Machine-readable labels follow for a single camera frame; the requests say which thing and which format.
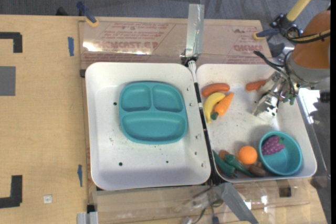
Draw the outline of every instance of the toy banana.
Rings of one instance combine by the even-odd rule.
[[[213,107],[225,97],[225,94],[221,92],[214,92],[208,96],[208,98],[204,102],[204,115],[207,123],[211,122],[211,112]]]

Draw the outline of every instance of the purple grapes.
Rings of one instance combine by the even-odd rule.
[[[285,148],[284,144],[279,143],[280,137],[273,135],[269,137],[261,146],[261,153],[263,155],[270,155],[277,153]]]

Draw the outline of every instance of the white tray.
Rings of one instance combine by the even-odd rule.
[[[211,166],[190,71],[175,63],[94,63],[86,70],[91,175],[105,190],[197,185]],[[121,90],[135,81],[176,87],[185,102],[188,128],[176,143],[147,145],[125,137],[119,123]]]
[[[212,83],[228,83],[230,91],[234,92],[231,105],[223,116],[207,124],[211,147],[217,153],[227,150],[237,155],[238,150],[244,145],[258,148],[260,138],[272,130],[283,131],[291,135],[300,145],[302,150],[302,167],[291,176],[266,176],[251,178],[238,172],[237,178],[221,175],[222,179],[232,182],[249,182],[256,180],[284,179],[311,177],[317,170],[317,162],[310,144],[308,133],[297,102],[294,105],[280,103],[275,119],[266,122],[252,115],[255,101],[258,101],[256,91],[248,92],[245,85],[249,82],[267,79],[274,69],[268,65],[201,65],[197,70],[197,79],[200,90]]]

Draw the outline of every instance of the wooden table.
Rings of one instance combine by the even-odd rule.
[[[77,213],[87,210],[80,21],[82,17],[0,15],[1,32],[23,36],[22,53],[13,53],[12,40],[0,39],[0,66],[16,69],[15,96],[0,96],[0,198],[10,196],[13,175],[23,178],[22,203],[0,209],[0,223],[76,223]],[[74,40],[73,56],[68,37]],[[260,223],[326,223],[316,190],[306,186],[308,204],[253,214]],[[225,221],[231,221],[230,214]]]

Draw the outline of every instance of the toy orange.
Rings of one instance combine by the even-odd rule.
[[[243,164],[253,164],[258,158],[258,153],[252,146],[243,146],[238,152],[238,158]]]

